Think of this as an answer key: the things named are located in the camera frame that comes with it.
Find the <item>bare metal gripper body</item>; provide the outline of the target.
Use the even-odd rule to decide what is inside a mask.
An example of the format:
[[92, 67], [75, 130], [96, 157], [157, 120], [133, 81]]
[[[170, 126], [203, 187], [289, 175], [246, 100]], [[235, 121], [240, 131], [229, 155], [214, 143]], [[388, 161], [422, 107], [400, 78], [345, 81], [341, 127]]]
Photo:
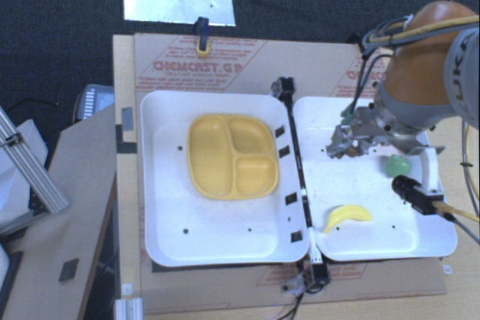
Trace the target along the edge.
[[362, 144], [425, 146], [419, 134], [419, 130], [397, 121], [387, 109], [376, 106], [357, 107], [349, 124], [349, 138]]

